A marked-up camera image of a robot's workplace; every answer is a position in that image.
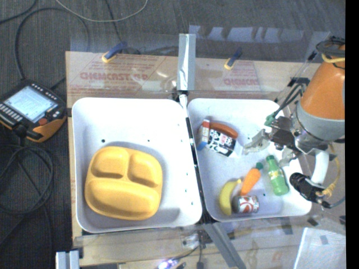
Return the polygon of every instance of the toy carrot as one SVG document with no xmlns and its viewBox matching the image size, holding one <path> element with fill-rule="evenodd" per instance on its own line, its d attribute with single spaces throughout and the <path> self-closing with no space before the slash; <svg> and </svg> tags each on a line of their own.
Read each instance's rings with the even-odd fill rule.
<svg viewBox="0 0 359 269">
<path fill-rule="evenodd" d="M 255 168 L 252 168 L 248 171 L 242 185 L 242 189 L 240 192 L 240 196 L 245 196 L 249 193 L 252 187 L 257 183 L 260 179 L 260 169 L 263 168 L 262 163 L 257 163 Z"/>
</svg>

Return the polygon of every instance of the yellow plate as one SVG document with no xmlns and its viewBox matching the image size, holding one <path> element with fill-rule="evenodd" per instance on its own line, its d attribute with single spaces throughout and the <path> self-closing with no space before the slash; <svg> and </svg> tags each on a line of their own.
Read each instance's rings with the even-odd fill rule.
<svg viewBox="0 0 359 269">
<path fill-rule="evenodd" d="M 98 150 L 91 159 L 85 199 L 98 214 L 126 220 L 153 216 L 162 194 L 158 160 L 142 151 L 118 146 Z"/>
</svg>

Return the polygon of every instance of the toy banana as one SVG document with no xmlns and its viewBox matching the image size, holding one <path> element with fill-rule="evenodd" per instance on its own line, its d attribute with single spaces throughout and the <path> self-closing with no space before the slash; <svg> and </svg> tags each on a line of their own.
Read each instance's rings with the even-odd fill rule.
<svg viewBox="0 0 359 269">
<path fill-rule="evenodd" d="M 232 192 L 236 188 L 236 186 L 241 182 L 242 182 L 241 178 L 230 182 L 226 182 L 225 185 L 220 190 L 219 208 L 226 215 L 232 214 L 232 207 L 231 207 Z"/>
</svg>

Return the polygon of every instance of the soda can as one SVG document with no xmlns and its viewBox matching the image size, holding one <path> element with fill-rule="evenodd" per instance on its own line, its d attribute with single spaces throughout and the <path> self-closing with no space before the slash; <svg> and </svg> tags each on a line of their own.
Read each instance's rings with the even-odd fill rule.
<svg viewBox="0 0 359 269">
<path fill-rule="evenodd" d="M 235 196 L 232 200 L 232 210 L 235 213 L 257 213 L 259 201 L 256 195 Z"/>
</svg>

